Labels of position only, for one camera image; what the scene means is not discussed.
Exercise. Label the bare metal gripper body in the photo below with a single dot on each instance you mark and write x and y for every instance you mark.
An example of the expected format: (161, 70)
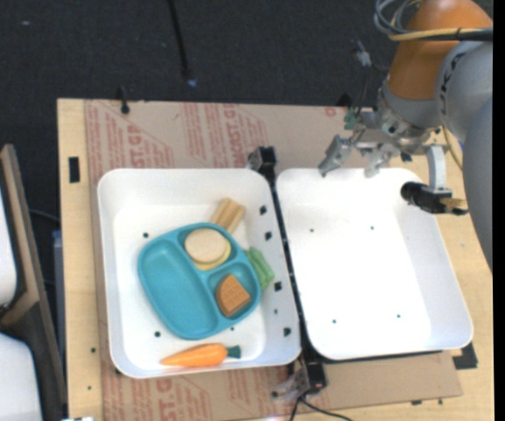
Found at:
(393, 133)

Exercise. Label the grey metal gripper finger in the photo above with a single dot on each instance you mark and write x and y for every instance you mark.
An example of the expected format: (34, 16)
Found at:
(377, 159)
(334, 154)

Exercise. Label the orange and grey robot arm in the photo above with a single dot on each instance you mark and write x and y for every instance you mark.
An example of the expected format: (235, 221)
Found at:
(445, 81)

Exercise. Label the white plastic tray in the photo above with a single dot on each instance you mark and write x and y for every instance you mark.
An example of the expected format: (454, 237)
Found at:
(366, 270)
(191, 191)

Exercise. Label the brown cardboard board red print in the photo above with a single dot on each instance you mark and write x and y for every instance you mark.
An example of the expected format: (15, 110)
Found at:
(217, 130)

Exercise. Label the beige wooden bread stick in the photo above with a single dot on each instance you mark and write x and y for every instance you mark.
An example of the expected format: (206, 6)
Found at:
(228, 213)

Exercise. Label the green ridged toy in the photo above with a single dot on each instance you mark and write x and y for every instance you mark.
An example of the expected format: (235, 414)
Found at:
(262, 268)

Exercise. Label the round beige biscuit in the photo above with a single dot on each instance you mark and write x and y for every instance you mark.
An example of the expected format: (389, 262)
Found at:
(207, 244)

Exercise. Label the brown waffle slice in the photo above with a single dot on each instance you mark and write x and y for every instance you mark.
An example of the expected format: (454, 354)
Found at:
(231, 296)

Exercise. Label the blue divided plate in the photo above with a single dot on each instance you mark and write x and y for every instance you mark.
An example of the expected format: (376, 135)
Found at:
(173, 287)

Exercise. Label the orange carrot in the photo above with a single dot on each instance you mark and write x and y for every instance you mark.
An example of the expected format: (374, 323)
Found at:
(197, 356)

